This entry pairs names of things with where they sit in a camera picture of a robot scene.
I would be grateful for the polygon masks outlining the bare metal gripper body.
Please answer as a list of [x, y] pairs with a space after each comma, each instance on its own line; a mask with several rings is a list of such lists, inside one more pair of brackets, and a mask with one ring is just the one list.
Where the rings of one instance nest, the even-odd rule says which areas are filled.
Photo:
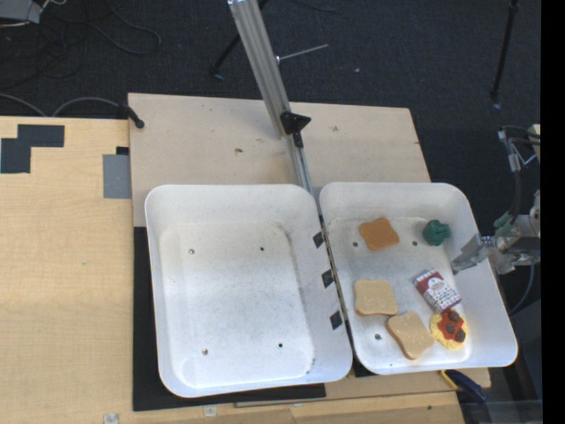
[[494, 228], [494, 235], [490, 238], [492, 250], [488, 259], [498, 275], [539, 262], [539, 215], [504, 214], [495, 221]]

